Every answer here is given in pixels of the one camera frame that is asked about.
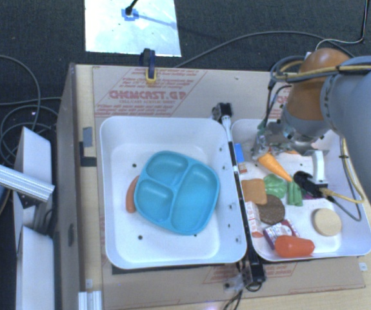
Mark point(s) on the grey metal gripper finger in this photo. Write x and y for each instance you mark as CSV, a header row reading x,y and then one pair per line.
x,y
258,147
275,150

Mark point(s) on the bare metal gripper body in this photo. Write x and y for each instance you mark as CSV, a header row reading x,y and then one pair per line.
x,y
280,136

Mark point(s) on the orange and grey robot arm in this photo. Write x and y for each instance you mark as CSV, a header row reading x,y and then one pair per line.
x,y
356,108

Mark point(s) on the orange toy carrot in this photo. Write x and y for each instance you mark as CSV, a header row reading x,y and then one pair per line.
x,y
274,165

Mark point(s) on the blue and white carton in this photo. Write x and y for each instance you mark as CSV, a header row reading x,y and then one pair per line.
x,y
238,153

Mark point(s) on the thin black and white rod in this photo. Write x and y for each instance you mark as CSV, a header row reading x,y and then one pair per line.
x,y
235,170

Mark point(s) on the green toy lettuce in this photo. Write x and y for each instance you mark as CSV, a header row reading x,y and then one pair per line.
x,y
275,186

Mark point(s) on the orange-brown toy toast slice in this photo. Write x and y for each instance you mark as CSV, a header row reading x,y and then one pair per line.
x,y
254,190

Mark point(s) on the green toy beans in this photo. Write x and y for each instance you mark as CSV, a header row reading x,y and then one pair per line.
x,y
294,195

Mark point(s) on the brown round toy patty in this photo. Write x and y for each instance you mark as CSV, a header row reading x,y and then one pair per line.
x,y
271,211

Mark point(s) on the white and red carton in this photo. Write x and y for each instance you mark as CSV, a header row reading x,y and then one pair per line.
x,y
253,218

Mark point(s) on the purple and white packet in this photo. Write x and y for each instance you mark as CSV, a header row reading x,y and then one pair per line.
x,y
278,231

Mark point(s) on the beige round toy biscuit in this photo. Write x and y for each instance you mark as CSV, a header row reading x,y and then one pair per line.
x,y
326,222

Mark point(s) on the blue divided plate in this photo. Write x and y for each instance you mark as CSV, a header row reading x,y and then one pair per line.
x,y
178,192

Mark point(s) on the red-orange toy pepper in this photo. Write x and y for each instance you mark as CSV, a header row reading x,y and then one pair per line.
x,y
295,246

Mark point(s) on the brown cardboard board red print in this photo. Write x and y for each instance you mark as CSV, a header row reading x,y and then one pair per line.
x,y
172,95

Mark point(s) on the white plastic tray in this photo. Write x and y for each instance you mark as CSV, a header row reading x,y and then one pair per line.
x,y
349,244
159,250

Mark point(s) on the orange toy sausage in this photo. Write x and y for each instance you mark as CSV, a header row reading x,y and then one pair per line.
x,y
130,199

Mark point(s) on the black cylinder on white bracket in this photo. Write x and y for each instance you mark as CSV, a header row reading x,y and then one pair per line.
x,y
307,181

